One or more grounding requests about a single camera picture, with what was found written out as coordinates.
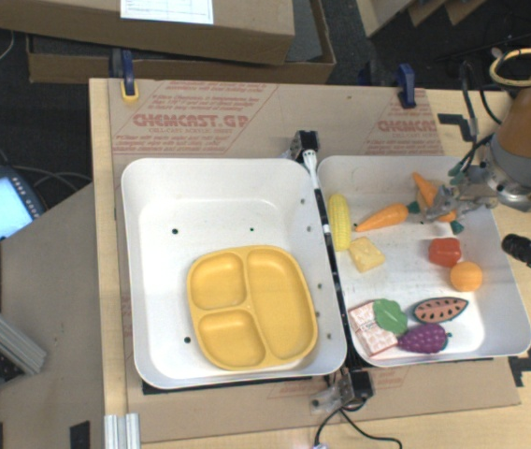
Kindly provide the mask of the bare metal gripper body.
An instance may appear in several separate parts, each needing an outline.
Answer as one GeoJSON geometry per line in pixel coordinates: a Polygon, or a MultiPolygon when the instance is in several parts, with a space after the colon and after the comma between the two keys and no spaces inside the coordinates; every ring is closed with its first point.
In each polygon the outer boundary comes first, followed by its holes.
{"type": "Polygon", "coordinates": [[[531,211],[531,187],[521,185],[491,164],[469,166],[452,178],[457,209],[469,212],[493,209],[499,204],[522,212],[531,211]]]}

